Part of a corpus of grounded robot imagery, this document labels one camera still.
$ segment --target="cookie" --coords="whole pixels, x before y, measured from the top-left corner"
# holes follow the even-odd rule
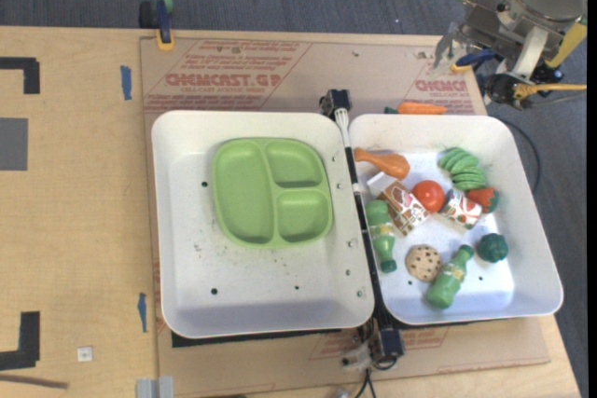
[[[406,257],[409,274],[423,282],[431,282],[443,264],[437,249],[427,244],[412,246]]]

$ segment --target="red tomato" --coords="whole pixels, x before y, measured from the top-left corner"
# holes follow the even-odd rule
[[[444,190],[438,183],[429,179],[417,183],[410,192],[430,213],[439,211],[446,202]]]

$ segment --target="gray square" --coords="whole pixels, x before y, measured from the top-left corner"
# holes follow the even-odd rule
[[[27,171],[29,120],[0,118],[0,171]]]

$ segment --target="green bananas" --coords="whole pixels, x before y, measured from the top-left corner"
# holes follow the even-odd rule
[[[450,173],[457,189],[469,191],[486,186],[485,174],[478,164],[479,160],[468,151],[455,147],[446,150],[437,165]]]

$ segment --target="green plate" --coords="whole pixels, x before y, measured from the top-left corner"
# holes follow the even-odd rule
[[[224,233],[249,247],[279,248],[324,237],[332,202],[324,165],[309,145],[249,138],[214,156],[215,211]]]

